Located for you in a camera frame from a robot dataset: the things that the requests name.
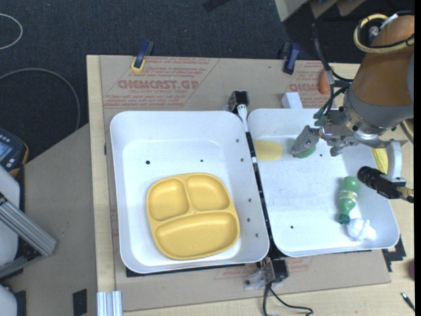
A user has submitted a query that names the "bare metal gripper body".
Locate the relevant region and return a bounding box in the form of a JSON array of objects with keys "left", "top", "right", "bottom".
[{"left": 320, "top": 108, "right": 393, "bottom": 147}]

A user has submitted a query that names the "green round toy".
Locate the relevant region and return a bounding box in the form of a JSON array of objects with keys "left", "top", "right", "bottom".
[{"left": 295, "top": 144, "right": 317, "bottom": 159}]

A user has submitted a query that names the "yellow flat slice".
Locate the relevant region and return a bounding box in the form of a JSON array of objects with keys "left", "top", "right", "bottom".
[{"left": 253, "top": 139, "right": 284, "bottom": 162}]

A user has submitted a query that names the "white rectangular block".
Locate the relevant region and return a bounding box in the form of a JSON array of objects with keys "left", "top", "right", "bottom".
[{"left": 280, "top": 92, "right": 304, "bottom": 110}]

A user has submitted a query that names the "orange carrot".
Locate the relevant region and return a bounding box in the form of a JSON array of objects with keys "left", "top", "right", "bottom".
[{"left": 318, "top": 70, "right": 331, "bottom": 95}]

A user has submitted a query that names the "green plastic bottle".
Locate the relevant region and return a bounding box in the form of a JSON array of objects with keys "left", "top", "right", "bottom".
[{"left": 334, "top": 175, "right": 360, "bottom": 225}]

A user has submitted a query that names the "thin black and white rod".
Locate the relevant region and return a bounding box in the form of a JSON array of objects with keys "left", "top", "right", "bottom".
[{"left": 237, "top": 105, "right": 274, "bottom": 260}]

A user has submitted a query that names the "white plastic tray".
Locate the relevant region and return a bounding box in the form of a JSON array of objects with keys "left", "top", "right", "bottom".
[
  {"left": 246, "top": 107, "right": 401, "bottom": 258},
  {"left": 109, "top": 110, "right": 271, "bottom": 274}
]

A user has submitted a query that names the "white crumpled lump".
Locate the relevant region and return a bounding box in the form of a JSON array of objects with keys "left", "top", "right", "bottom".
[{"left": 346, "top": 219, "right": 377, "bottom": 242}]

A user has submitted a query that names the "brown cardboard board, red print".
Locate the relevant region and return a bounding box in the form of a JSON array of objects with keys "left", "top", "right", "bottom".
[{"left": 98, "top": 55, "right": 392, "bottom": 312}]

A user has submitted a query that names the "yellow divided plate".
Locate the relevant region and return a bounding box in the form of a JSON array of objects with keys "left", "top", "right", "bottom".
[{"left": 145, "top": 172, "right": 241, "bottom": 261}]

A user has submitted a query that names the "black pen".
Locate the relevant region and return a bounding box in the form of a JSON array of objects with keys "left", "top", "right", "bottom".
[{"left": 400, "top": 292, "right": 415, "bottom": 311}]

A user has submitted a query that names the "black cylinder on white bracket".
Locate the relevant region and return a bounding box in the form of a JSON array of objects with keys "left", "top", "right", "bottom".
[{"left": 357, "top": 141, "right": 407, "bottom": 199}]

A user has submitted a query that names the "black block with thin wires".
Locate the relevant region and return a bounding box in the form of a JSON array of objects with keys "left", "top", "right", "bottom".
[
  {"left": 226, "top": 90, "right": 249, "bottom": 112},
  {"left": 243, "top": 257, "right": 291, "bottom": 290}
]

